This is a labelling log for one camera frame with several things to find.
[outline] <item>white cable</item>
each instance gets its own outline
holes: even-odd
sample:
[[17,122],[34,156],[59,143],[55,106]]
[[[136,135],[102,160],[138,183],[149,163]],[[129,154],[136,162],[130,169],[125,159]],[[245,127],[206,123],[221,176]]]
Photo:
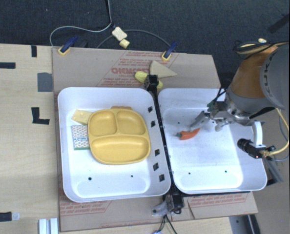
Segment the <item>white cable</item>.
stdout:
[[109,20],[110,20],[108,26],[106,26],[104,29],[101,29],[101,30],[89,30],[89,29],[85,29],[85,28],[81,28],[81,27],[77,27],[77,26],[70,26],[70,25],[58,27],[58,28],[56,28],[55,30],[52,31],[52,33],[51,33],[51,35],[49,37],[49,41],[51,43],[51,46],[54,46],[53,45],[53,42],[52,42],[52,36],[53,36],[53,34],[56,31],[61,30],[61,29],[67,29],[67,28],[68,29],[79,29],[79,30],[83,30],[83,31],[91,32],[91,33],[100,33],[100,32],[105,31],[106,29],[108,29],[111,26],[111,24],[112,24],[112,18],[111,18],[111,10],[110,10],[110,2],[109,2],[109,0],[107,0],[107,4],[108,4],[108,14],[109,14]]

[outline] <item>yellow cable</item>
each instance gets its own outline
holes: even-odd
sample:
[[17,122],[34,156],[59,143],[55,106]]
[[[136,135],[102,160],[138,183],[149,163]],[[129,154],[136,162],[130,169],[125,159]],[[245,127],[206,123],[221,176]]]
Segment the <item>yellow cable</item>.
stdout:
[[283,115],[279,111],[279,109],[278,108],[275,108],[275,109],[276,109],[278,115],[280,116],[280,118],[282,119],[282,121],[283,121],[283,123],[284,123],[284,125],[285,125],[285,127],[286,127],[286,129],[288,131],[288,139],[287,139],[286,145],[284,147],[282,147],[281,149],[279,149],[279,150],[271,151],[271,152],[269,152],[269,151],[262,151],[262,155],[264,155],[264,156],[271,156],[271,155],[279,154],[282,151],[286,150],[286,148],[288,148],[288,146],[290,145],[290,136],[289,136],[290,135],[290,128],[289,128],[286,120],[284,119]]

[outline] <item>dark gray fabric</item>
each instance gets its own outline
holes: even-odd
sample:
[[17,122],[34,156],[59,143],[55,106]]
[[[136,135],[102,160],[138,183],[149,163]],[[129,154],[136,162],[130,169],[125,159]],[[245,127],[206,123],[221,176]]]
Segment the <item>dark gray fabric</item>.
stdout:
[[[177,41],[177,52],[213,55],[223,86],[240,63],[234,42],[289,39],[287,18],[290,0],[110,0],[113,23],[122,29],[150,31],[168,42]],[[0,43],[50,45],[57,27],[74,25],[99,29],[108,25],[105,0],[0,0]],[[63,29],[52,38],[60,46],[77,34],[94,48],[111,34]],[[130,32],[132,50],[163,51],[166,45],[153,36]],[[120,49],[110,39],[102,48]]]

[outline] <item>orange carrot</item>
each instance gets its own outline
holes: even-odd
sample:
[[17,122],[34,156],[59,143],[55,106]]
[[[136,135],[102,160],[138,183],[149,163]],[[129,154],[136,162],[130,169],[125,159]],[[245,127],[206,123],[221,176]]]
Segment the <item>orange carrot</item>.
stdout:
[[177,133],[176,136],[180,137],[180,140],[193,138],[199,132],[199,130],[200,130],[200,128],[196,128],[195,130],[193,130],[191,132],[189,132],[189,131],[181,131],[181,132]]

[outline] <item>light wood surface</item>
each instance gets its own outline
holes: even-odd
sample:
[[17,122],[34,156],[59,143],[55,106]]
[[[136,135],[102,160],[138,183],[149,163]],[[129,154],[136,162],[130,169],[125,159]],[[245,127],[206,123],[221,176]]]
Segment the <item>light wood surface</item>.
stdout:
[[[51,47],[38,46],[31,57],[29,45],[0,44],[0,62],[15,62],[15,69],[0,69],[0,212],[18,212],[20,219],[0,222],[0,233],[37,233],[38,219],[59,217],[54,95],[38,92],[37,73],[52,73]],[[31,107],[49,125],[32,124]],[[181,234],[230,234],[228,217],[173,223]],[[72,233],[144,233],[159,225],[142,225]],[[172,233],[166,224],[164,234]]]

